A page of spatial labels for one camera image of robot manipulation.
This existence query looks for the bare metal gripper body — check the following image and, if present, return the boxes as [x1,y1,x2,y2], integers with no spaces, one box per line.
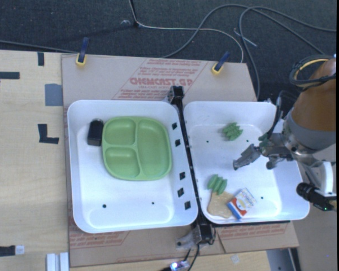
[259,133,319,167]

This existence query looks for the white plastic tray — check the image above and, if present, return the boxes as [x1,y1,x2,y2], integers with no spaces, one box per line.
[67,99,199,234]
[183,100,311,225]

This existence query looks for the green toy bean pods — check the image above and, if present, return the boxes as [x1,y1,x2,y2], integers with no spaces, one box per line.
[206,174,228,196]
[222,122,244,141]

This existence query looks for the red white blue carton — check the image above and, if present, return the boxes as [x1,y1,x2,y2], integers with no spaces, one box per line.
[226,187,257,220]

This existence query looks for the beige toy pizza slice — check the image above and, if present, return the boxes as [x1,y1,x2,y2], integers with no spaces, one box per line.
[207,190,235,219]

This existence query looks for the thin black rod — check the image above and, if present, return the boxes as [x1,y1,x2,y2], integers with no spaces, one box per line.
[175,102,206,226]

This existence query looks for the green divided plate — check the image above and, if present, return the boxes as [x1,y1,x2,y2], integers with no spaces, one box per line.
[101,116,172,181]

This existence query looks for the small black box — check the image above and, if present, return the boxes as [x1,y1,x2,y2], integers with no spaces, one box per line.
[86,119,105,146]

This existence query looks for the brown cardboard board red print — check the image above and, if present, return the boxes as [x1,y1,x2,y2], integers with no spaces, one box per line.
[60,54,300,268]

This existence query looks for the black cylinder on white bracket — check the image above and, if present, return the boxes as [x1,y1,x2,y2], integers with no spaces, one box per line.
[295,161,337,212]

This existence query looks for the black block with thin wires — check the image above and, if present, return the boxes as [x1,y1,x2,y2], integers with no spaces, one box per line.
[176,223,217,248]
[166,85,186,106]

